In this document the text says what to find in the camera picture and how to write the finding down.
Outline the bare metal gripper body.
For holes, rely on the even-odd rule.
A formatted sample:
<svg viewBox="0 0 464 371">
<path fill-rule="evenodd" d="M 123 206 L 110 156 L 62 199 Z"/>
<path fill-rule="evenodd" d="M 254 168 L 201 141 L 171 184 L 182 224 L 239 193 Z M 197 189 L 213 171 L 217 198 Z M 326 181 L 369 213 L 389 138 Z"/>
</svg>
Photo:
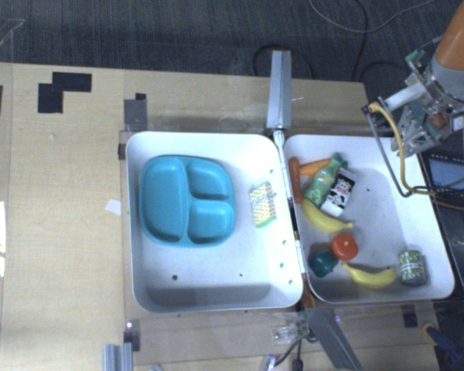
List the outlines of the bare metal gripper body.
<svg viewBox="0 0 464 371">
<path fill-rule="evenodd" d="M 411 75 L 406 79 L 411 91 L 399 122 L 410 128 L 424 128 L 438 142 L 444 142 L 462 128 L 455 119 L 464 114 L 464 70 L 454 70 L 436 60 L 427 65 L 410 61 Z"/>
</svg>

